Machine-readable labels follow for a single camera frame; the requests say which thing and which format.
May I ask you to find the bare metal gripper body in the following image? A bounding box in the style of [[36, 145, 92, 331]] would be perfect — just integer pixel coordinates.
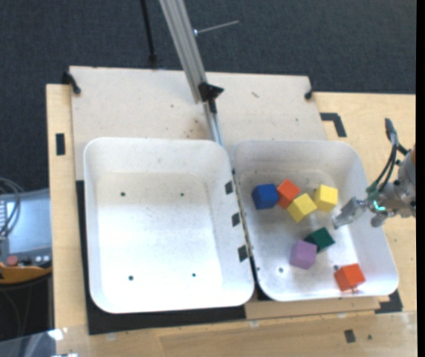
[[366, 178, 418, 219]]

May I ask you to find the yellow cube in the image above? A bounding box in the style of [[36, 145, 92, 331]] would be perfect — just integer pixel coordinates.
[[285, 193, 318, 224], [311, 184, 340, 213]]

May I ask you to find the green cube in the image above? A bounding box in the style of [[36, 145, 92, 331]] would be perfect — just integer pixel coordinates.
[[304, 227, 337, 254]]

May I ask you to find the purple cube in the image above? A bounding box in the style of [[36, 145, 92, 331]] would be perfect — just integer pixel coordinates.
[[289, 239, 319, 271]]

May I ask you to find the orange cube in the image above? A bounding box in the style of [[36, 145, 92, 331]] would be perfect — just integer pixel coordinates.
[[276, 178, 302, 210], [333, 263, 367, 293]]

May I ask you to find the white plastic tray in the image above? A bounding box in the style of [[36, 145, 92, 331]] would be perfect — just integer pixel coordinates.
[[230, 139, 400, 303], [82, 136, 256, 315]]

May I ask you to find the blue cube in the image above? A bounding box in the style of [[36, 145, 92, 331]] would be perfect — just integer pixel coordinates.
[[251, 183, 281, 211]]

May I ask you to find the pale flat board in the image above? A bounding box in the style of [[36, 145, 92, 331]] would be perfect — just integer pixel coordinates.
[[67, 65, 383, 321]]

